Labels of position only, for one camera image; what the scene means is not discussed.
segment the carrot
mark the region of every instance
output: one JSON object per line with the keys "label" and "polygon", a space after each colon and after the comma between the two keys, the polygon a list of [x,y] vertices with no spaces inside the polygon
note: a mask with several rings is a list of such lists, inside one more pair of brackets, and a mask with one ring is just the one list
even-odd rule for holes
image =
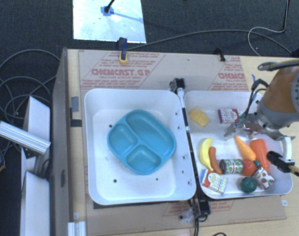
{"label": "carrot", "polygon": [[217,174],[221,175],[222,174],[222,169],[219,167],[217,160],[216,160],[216,148],[215,147],[210,147],[209,151],[209,159],[210,159],[210,165],[213,167],[214,172]]}
{"label": "carrot", "polygon": [[253,140],[249,143],[249,146],[256,154],[256,160],[261,163],[261,166],[267,171],[271,165],[267,159],[266,144],[263,139]]}
{"label": "carrot", "polygon": [[245,142],[243,142],[239,137],[235,136],[234,140],[237,143],[237,146],[242,153],[242,155],[249,160],[254,161],[256,159],[256,155],[254,151],[250,148],[249,145],[247,145]]}

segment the white tray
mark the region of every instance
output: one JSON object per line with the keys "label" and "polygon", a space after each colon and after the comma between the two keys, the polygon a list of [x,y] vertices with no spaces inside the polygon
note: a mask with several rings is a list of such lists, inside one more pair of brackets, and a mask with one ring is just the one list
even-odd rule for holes
{"label": "white tray", "polygon": [[[156,172],[138,175],[109,149],[107,134],[125,114],[143,109],[174,135],[176,150]],[[196,190],[182,107],[166,90],[93,89],[84,98],[88,189],[101,205],[190,199]]]}
{"label": "white tray", "polygon": [[[220,124],[217,110],[227,108],[244,111],[247,107],[249,96],[250,92],[233,91],[190,91],[186,94],[185,103],[187,112],[189,113],[193,109],[199,109],[205,112],[206,116],[210,120],[210,122],[205,127],[201,127],[197,123],[191,121],[189,117],[191,139],[199,173],[201,173],[201,171],[206,168],[199,161],[199,147],[201,142],[208,137],[212,137],[214,139],[213,146],[217,149],[217,160],[243,159],[242,155],[238,151],[234,139],[230,138],[227,141],[224,140],[223,135],[229,124]],[[254,113],[255,111],[256,104],[254,101],[249,112]],[[240,133],[238,136],[244,141],[248,141],[248,138],[244,132]],[[256,137],[265,140],[268,151],[273,150],[282,154],[282,147],[280,142],[276,142],[266,135],[257,135]],[[239,188],[239,184],[244,176],[240,174],[223,175],[228,178],[228,183],[223,195],[220,195],[204,186],[202,186],[202,190],[207,196],[213,199],[285,195],[291,191],[293,182],[290,174],[282,173],[274,165],[270,166],[268,172],[275,178],[275,182],[267,190],[258,187],[253,193],[242,192]]]}

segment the white cable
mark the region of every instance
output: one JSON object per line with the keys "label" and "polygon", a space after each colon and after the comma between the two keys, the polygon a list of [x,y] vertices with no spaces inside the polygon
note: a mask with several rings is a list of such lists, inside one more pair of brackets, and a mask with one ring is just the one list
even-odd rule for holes
{"label": "white cable", "polygon": [[260,56],[260,54],[254,49],[254,47],[252,46],[250,40],[249,40],[249,36],[251,34],[251,32],[255,29],[263,29],[263,30],[268,30],[268,31],[271,31],[271,32],[275,32],[275,33],[283,33],[285,30],[286,30],[286,26],[287,26],[287,17],[288,17],[288,8],[289,8],[289,0],[287,0],[287,5],[286,5],[286,13],[285,13],[285,20],[284,20],[284,25],[283,25],[283,29],[280,30],[280,31],[277,31],[277,30],[272,30],[272,29],[268,29],[268,28],[265,28],[265,27],[254,27],[252,28],[249,32],[248,32],[248,35],[247,35],[247,40],[248,40],[248,44],[250,46],[250,48],[253,50],[253,52]]}

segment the blue divided plate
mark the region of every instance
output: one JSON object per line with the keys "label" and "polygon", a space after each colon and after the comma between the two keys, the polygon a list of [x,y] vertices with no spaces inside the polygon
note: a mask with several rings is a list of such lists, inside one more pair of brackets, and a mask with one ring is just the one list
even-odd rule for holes
{"label": "blue divided plate", "polygon": [[133,110],[108,133],[111,151],[132,171],[148,175],[158,170],[174,153],[173,134],[144,110]]}

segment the black carpet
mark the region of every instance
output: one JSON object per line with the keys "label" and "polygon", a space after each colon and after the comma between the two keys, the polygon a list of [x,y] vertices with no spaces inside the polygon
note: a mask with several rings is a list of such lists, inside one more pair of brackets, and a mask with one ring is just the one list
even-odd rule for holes
{"label": "black carpet", "polygon": [[[147,42],[199,30],[250,30],[266,27],[282,30],[286,0],[141,0]],[[63,47],[113,50],[114,42],[73,39],[72,0],[0,0],[0,65],[12,54],[25,49],[44,49],[60,56]],[[262,56],[289,57],[299,48],[299,0],[291,0],[285,33],[264,30],[287,50],[261,36],[251,42]],[[195,34],[138,49],[150,52],[211,54],[220,47],[227,55],[255,56],[244,32]],[[45,53],[18,55],[0,69],[0,78],[31,76],[42,82],[55,75],[58,61]],[[13,96],[29,93],[39,84],[20,78],[7,83]],[[47,84],[52,90],[53,83]],[[38,95],[49,99],[45,90]],[[0,90],[0,106],[10,100],[5,87]],[[19,111],[24,116],[25,109]],[[0,119],[5,120],[0,110]],[[14,120],[21,126],[21,120]],[[7,143],[0,139],[0,147]],[[5,155],[6,169],[0,173],[0,236],[19,235],[20,154],[11,148]]]}

